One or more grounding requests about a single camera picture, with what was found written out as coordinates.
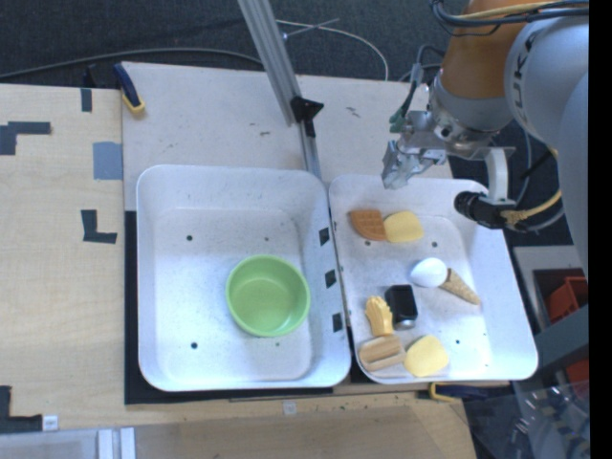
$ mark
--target black tape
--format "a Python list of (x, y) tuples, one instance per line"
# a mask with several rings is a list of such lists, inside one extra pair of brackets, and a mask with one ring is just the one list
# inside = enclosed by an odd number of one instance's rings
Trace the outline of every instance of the black tape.
[(82, 112), (92, 112), (93, 110), (92, 91), (88, 88), (80, 89), (80, 110)]
[(339, 332), (342, 329), (342, 315), (340, 313), (336, 313), (332, 316), (332, 322), (334, 324), (334, 333)]
[(42, 415), (32, 417), (11, 416), (11, 387), (0, 386), (0, 434), (39, 432), (42, 430)]
[(8, 126), (0, 126), (0, 155), (14, 155), (17, 134)]
[(85, 230), (83, 241), (111, 244), (115, 244), (117, 242), (116, 233), (98, 232), (98, 212), (95, 209), (82, 209), (80, 216), (83, 220), (83, 228)]
[(321, 246), (329, 241), (329, 228), (323, 228), (318, 232), (318, 241)]
[(325, 274), (325, 286), (328, 288), (336, 284), (336, 271), (332, 270)]
[(0, 155), (15, 154), (18, 134), (51, 134), (51, 123), (10, 121), (0, 126)]

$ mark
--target wooden table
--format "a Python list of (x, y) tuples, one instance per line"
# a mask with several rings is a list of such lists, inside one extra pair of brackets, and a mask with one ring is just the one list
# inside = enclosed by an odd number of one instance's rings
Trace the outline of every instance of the wooden table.
[[(401, 84), (376, 87), (404, 93)], [(353, 120), (354, 105), (345, 108)], [(463, 407), (419, 399), (409, 386), (347, 381), (322, 396), (125, 405), (124, 185), (95, 178), (93, 154), (95, 143), (124, 142), (124, 115), (117, 90), (0, 86), (0, 126), (51, 126), (50, 134), (18, 131), (14, 154), (0, 155), (0, 384), (12, 386), (12, 416), (56, 415), (61, 429), (168, 425), (182, 427), (179, 435), (195, 433), (202, 422), (220, 429), (232, 419), (234, 433), (241, 426), (253, 434), (296, 419), (292, 433), (306, 426), (323, 434), (323, 445), (336, 443), (325, 424), (353, 429), (354, 444), (361, 426), (375, 432), (369, 444), (380, 456), (400, 456), (412, 442), (422, 457), (474, 457)], [(328, 120), (321, 116), (319, 127)], [(385, 132), (383, 121), (381, 144)], [(377, 155), (370, 170), (382, 166), (383, 149), (367, 153)], [(325, 175), (335, 176), (337, 165), (324, 166)], [(117, 234), (114, 243), (84, 241), (87, 209), (97, 213), (98, 232)], [(381, 420), (395, 425), (381, 428)], [(389, 433), (402, 436), (393, 441)]]

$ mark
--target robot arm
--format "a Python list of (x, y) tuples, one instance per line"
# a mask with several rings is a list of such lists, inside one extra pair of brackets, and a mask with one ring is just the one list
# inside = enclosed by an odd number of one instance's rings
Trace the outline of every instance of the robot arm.
[[(507, 175), (505, 156), (490, 144), (516, 120), (556, 152), (568, 226), (587, 273), (588, 0), (470, 0), (460, 17), (444, 15), (442, 4), (432, 1), (434, 13), (456, 29), (427, 109), (408, 110), (408, 99), (391, 118), (400, 137), (383, 158), (384, 186), (400, 188), (447, 155), (485, 160), (488, 195), (463, 193), (455, 206), (489, 228), (511, 225), (519, 219), (514, 202), (505, 179), (496, 182)], [(419, 75), (417, 63), (411, 91)]]

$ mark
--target black mat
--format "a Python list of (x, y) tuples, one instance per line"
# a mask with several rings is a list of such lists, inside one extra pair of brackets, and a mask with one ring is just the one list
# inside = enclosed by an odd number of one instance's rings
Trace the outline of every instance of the black mat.
[(331, 387), (167, 392), (147, 382), (138, 362), (138, 253), (136, 212), (125, 212), (125, 404), (179, 403), (271, 396), (321, 395)]

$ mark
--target white tray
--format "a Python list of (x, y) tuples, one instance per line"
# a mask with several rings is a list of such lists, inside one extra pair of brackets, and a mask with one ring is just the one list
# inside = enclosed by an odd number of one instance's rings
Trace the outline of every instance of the white tray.
[[(444, 290), (413, 285), (416, 326), (398, 331), (404, 347), (425, 334), (444, 344), (450, 364), (437, 375), (415, 378), (401, 364), (365, 374), (377, 383), (522, 380), (536, 371), (537, 351), (501, 230), (486, 229), (456, 212), (461, 191), (485, 192), (463, 180), (411, 178), (408, 186), (385, 190), (380, 177), (343, 175), (330, 185), (340, 273), (355, 350), (372, 339), (365, 316), (371, 295), (408, 284), (411, 263), (436, 256), (457, 271), (482, 304), (468, 304)], [(366, 241), (353, 229), (348, 213), (375, 208), (382, 216), (411, 210), (425, 236), (409, 243)]]
[[(137, 223), (139, 363), (153, 386), (306, 388), (346, 377), (351, 357), (336, 253), (327, 193), (316, 177), (153, 166), (138, 181)], [(254, 337), (230, 316), (226, 279), (258, 253), (292, 262), (309, 283), (311, 312), (290, 335)]]

